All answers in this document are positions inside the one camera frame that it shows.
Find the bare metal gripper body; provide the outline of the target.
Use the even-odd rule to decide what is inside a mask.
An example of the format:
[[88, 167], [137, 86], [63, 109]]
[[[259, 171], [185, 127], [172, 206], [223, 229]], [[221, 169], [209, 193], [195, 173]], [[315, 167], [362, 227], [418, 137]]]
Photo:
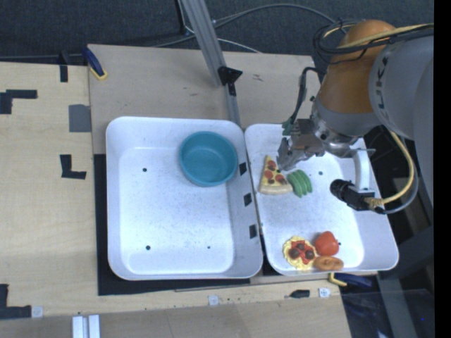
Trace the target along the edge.
[[357, 140], [358, 137], [336, 132], [320, 118], [298, 119], [289, 138], [288, 157], [291, 161], [306, 161], [330, 153], [347, 158]]

